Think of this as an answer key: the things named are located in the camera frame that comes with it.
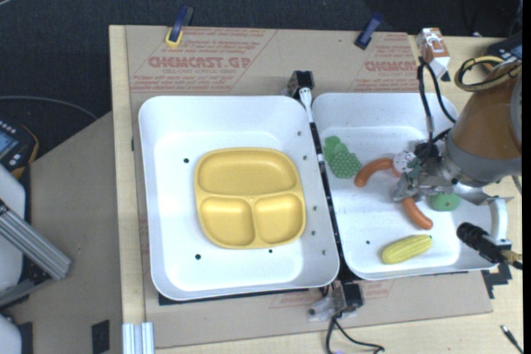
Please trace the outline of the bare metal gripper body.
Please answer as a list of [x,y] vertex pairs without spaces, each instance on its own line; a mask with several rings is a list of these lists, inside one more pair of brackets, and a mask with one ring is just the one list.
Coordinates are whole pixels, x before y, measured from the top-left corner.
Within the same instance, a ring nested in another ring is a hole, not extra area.
[[428,196],[453,192],[453,184],[441,170],[441,160],[440,154],[432,154],[425,158],[417,156],[408,163],[408,172],[417,175],[416,195]]

